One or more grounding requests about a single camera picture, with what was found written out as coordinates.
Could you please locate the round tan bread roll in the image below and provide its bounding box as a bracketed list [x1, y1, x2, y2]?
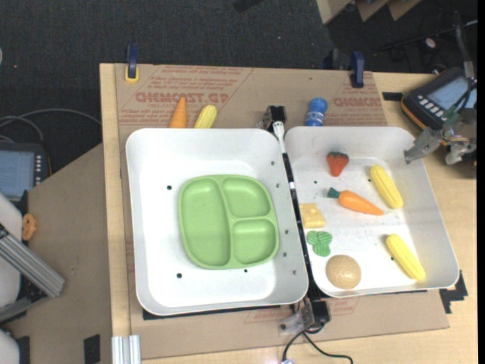
[324, 253, 362, 290]

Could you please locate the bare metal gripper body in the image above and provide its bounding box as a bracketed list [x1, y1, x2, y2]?
[436, 107, 478, 146]

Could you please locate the blue bottle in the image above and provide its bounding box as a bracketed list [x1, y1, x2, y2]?
[304, 96, 329, 127]

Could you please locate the white plastic tray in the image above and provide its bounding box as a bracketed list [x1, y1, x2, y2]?
[283, 125, 461, 300]
[124, 127, 310, 317]

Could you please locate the brown cardboard board red print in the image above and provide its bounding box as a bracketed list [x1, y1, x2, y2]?
[113, 63, 452, 360]

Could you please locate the thin black and white rod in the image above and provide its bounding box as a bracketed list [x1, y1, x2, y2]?
[271, 121, 314, 303]

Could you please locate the yellow corn cob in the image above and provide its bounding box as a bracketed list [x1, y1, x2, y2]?
[192, 104, 219, 130]
[385, 233, 427, 282]
[369, 163, 405, 210]

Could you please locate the green divided plate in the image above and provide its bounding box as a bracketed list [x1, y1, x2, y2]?
[177, 174, 281, 271]

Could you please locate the green leafy vegetable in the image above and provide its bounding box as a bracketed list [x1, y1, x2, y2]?
[305, 230, 334, 259]

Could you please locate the orange carrot with green top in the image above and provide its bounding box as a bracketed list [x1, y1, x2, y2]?
[327, 187, 386, 217]

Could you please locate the red strawberry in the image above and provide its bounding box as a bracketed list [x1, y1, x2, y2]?
[326, 151, 350, 178]

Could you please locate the yellow cheese wedge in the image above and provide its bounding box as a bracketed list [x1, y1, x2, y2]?
[299, 202, 327, 230]

